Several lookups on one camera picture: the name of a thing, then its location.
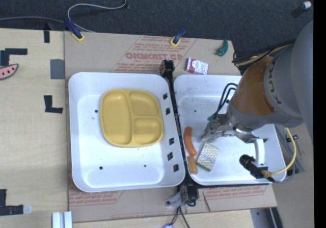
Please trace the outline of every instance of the black tape marking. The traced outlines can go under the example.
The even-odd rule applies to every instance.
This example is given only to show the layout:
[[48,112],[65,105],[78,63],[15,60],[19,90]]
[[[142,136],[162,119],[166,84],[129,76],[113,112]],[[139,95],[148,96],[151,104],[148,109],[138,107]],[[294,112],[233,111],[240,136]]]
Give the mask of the black tape marking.
[[0,66],[9,66],[9,54],[0,50]]
[[62,114],[63,108],[53,108],[52,107],[52,96],[51,95],[45,95],[44,102],[45,102],[45,112]]
[[24,206],[6,206],[6,189],[0,189],[0,216],[24,213]]
[[50,43],[50,32],[47,30],[44,30],[44,43]]
[[5,52],[10,55],[27,55],[27,48],[5,48]]

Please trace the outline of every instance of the cardboard sheet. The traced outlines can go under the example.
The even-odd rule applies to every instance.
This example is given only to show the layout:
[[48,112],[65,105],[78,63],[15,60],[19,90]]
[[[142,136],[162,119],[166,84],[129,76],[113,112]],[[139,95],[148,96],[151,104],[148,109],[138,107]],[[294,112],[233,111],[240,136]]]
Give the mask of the cardboard sheet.
[[[216,51],[223,40],[182,38],[177,48],[170,46],[169,37],[84,33],[83,42],[65,32],[65,75],[67,106],[67,142],[70,154],[68,81],[77,72],[158,73],[162,60],[173,60],[174,77],[186,74],[189,57],[209,64],[208,74],[239,75],[231,63],[232,42],[220,57]],[[165,199],[174,195],[175,187],[85,193],[78,190],[70,177],[69,210],[74,222],[111,220],[174,214],[165,207]],[[277,205],[271,185],[217,187],[200,189],[195,207],[187,213],[207,213]]]

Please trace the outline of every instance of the black bracket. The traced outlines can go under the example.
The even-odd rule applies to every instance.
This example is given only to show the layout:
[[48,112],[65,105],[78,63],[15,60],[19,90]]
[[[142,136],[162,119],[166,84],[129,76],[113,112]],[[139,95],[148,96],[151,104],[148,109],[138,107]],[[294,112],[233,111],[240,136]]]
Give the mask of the black bracket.
[[180,126],[180,120],[179,120],[178,107],[177,107],[175,91],[174,91],[174,87],[173,87],[173,71],[174,71],[174,69],[175,68],[174,68],[173,60],[163,60],[160,65],[160,68],[159,68],[159,73],[168,82],[168,85],[169,85],[172,107],[173,107],[175,121],[177,124],[177,130],[178,130],[178,135],[179,135],[181,152],[182,152],[182,156],[183,156],[184,167],[186,170],[185,179],[179,186],[179,189],[180,189],[180,187],[182,187],[182,190],[184,190],[187,193],[187,201],[185,203],[188,204],[189,206],[194,206],[196,204],[196,200],[199,198],[198,184],[191,178],[191,176],[188,172],[188,165],[187,165],[185,149],[184,149],[183,139],[182,139],[182,134],[181,134],[181,126]]
[[[292,138],[294,139],[294,141],[296,141],[296,140],[299,139],[299,136],[298,136],[298,135],[294,135],[294,136],[292,136]],[[290,142],[291,142],[291,138],[287,137],[287,138],[286,138],[286,141],[287,141],[288,143],[290,143]]]

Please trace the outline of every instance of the wooden table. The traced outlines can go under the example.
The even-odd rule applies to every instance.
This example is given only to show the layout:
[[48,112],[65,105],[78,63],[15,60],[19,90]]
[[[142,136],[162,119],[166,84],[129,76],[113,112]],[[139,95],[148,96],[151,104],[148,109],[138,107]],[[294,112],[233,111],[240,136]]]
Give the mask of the wooden table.
[[[50,78],[50,60],[64,59],[64,33],[0,29],[0,49],[27,48],[26,56],[11,55],[17,72],[0,81],[0,189],[7,205],[30,205],[32,212],[1,216],[0,227],[51,227],[52,212],[68,211],[65,80]],[[46,113],[44,96],[63,113]],[[74,227],[162,227],[171,216],[75,223]],[[191,227],[252,228],[249,210],[191,214]],[[185,227],[182,218],[174,225]]]

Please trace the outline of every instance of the clamp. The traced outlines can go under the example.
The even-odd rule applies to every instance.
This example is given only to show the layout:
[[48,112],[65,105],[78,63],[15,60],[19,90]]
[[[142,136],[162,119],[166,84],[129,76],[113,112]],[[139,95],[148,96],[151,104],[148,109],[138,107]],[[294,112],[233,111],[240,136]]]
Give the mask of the clamp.
[[72,22],[71,19],[65,18],[63,21],[64,24],[71,30],[71,35],[78,41],[82,42],[85,39],[85,36],[80,32],[78,27],[75,25],[74,22]]
[[180,39],[184,36],[186,31],[187,31],[187,27],[183,26],[178,32],[178,34],[171,39],[170,46],[177,47],[180,43]]

